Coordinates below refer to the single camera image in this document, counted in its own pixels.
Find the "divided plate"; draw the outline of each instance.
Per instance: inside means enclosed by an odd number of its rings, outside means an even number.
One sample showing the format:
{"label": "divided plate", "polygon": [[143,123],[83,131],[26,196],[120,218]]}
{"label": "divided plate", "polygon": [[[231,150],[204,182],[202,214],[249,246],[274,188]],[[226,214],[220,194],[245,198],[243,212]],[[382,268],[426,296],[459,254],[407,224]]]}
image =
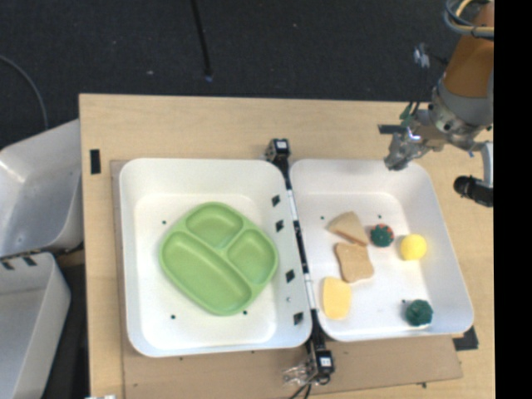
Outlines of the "divided plate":
{"label": "divided plate", "polygon": [[244,311],[278,266],[271,239],[223,203],[202,204],[165,237],[160,264],[175,285],[218,315]]}

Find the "white tray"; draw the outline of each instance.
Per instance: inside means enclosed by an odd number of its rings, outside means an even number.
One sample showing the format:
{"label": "white tray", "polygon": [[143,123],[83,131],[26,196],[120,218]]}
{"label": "white tray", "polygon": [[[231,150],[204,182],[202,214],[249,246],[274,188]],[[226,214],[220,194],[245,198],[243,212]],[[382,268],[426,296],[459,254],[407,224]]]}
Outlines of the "white tray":
{"label": "white tray", "polygon": [[[328,336],[352,342],[463,333],[471,326],[473,309],[460,267],[431,180],[419,165],[389,171],[380,160],[300,160],[290,176],[319,310],[323,278],[341,276],[333,245],[342,240],[326,230],[331,219],[352,210],[368,229],[385,223],[396,235],[390,247],[368,246],[375,274],[352,285],[347,318],[331,320],[318,312]],[[400,257],[400,238],[409,233],[427,240],[421,260]],[[434,309],[428,326],[412,327],[403,316],[402,300],[417,298]]]}
{"label": "white tray", "polygon": [[[293,216],[280,171],[261,160],[139,159],[120,173],[126,327],[151,357],[296,347],[312,328]],[[273,206],[272,198],[280,202]],[[196,205],[231,205],[278,249],[279,265],[245,314],[207,313],[165,276],[158,248],[167,229]],[[283,228],[277,232],[276,223]],[[287,282],[286,273],[295,278]],[[303,320],[294,324],[294,315]]]}
{"label": "white tray", "polygon": [[83,240],[79,120],[0,152],[0,256]]}
{"label": "white tray", "polygon": [[1,399],[42,396],[70,301],[51,254],[0,264]]}

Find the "black cable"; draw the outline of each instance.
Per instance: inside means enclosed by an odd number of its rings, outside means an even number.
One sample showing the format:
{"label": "black cable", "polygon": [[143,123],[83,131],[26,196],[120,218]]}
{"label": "black cable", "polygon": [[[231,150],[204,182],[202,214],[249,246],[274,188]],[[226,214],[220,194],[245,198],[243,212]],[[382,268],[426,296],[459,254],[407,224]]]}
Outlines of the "black cable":
{"label": "black cable", "polygon": [[210,65],[209,50],[207,49],[207,41],[205,40],[205,34],[203,25],[201,23],[200,10],[198,9],[197,1],[190,0],[190,6],[192,7],[192,14],[194,15],[196,30],[199,36],[199,44],[201,45],[201,51],[203,52],[205,80],[211,82],[213,80],[213,69]]}
{"label": "black cable", "polygon": [[423,68],[421,73],[421,86],[420,86],[420,92],[419,97],[416,101],[416,104],[414,105],[414,110],[412,111],[412,114],[415,115],[417,113],[417,110],[419,109],[419,105],[421,104],[421,101],[423,100],[423,95],[426,92],[426,85],[429,81],[429,70],[428,68]]}
{"label": "black cable", "polygon": [[312,381],[309,380],[306,384],[303,384],[289,399],[295,399],[296,397],[299,396],[299,393],[301,393],[305,387],[307,388],[307,391],[305,392],[305,396],[303,397],[303,399],[307,399],[308,398],[308,395],[310,395],[310,389],[312,388]]}
{"label": "black cable", "polygon": [[[456,10],[465,0],[446,0],[444,5],[443,20],[446,25],[459,34],[470,34],[475,38],[484,38],[485,40],[494,41],[495,40],[495,30],[493,32],[479,32],[478,28],[480,26],[473,24],[470,21],[465,20],[461,14],[458,15]],[[476,4],[487,4],[492,0],[470,0],[467,2],[467,5],[462,8],[463,12],[467,6],[476,3]]]}
{"label": "black cable", "polygon": [[330,375],[326,375],[326,376],[321,376],[319,379],[317,379],[317,382],[320,386],[325,386],[327,385],[329,382],[331,381],[331,376]]}
{"label": "black cable", "polygon": [[27,84],[30,85],[30,87],[32,88],[33,92],[35,93],[35,96],[37,97],[37,100],[39,102],[39,106],[41,107],[42,119],[43,119],[43,122],[44,122],[44,130],[48,130],[49,125],[48,125],[47,109],[44,106],[44,101],[42,100],[41,93],[37,89],[37,86],[35,86],[35,83],[33,82],[33,80],[30,78],[30,76],[19,65],[17,65],[15,62],[13,62],[11,59],[7,59],[6,57],[0,55],[0,61],[4,62],[6,65],[9,65],[11,68],[14,68],[15,71],[17,71],[22,76],[22,78],[24,78],[24,80],[26,80]]}
{"label": "black cable", "polygon": [[432,52],[427,52],[426,54],[430,56],[432,59],[435,59],[437,62],[439,62],[440,65],[442,65],[444,68],[447,67],[447,65],[449,65],[449,59],[446,57],[440,57],[438,55],[435,55]]}

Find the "dark green ball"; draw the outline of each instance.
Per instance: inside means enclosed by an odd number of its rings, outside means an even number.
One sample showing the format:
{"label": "dark green ball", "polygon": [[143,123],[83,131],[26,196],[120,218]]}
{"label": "dark green ball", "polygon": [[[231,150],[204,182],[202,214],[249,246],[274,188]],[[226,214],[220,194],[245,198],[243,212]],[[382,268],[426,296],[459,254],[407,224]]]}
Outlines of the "dark green ball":
{"label": "dark green ball", "polygon": [[414,300],[406,309],[406,320],[414,327],[431,323],[432,314],[431,305],[426,300]]}
{"label": "dark green ball", "polygon": [[377,247],[387,247],[393,242],[393,239],[395,238],[392,228],[390,228],[390,226],[388,226],[387,224],[378,224],[377,226],[375,226],[371,230],[370,236],[372,238],[372,242]]}

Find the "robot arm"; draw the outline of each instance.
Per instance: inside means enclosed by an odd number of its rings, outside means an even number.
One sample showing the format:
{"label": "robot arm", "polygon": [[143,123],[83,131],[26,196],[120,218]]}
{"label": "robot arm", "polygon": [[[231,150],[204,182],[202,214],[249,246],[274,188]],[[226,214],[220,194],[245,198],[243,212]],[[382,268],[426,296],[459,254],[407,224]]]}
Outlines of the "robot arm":
{"label": "robot arm", "polygon": [[[461,15],[473,3],[479,3],[481,9],[468,22]],[[448,0],[444,20],[462,37],[433,89],[428,109],[410,104],[401,114],[399,126],[379,126],[382,134],[392,134],[384,162],[390,170],[402,170],[411,160],[430,150],[443,150],[446,144],[470,153],[482,151],[485,178],[459,178],[455,189],[462,196],[492,206],[493,143],[476,142],[475,138],[493,125],[495,0]],[[416,48],[415,58],[422,69],[428,68],[422,45]]]}

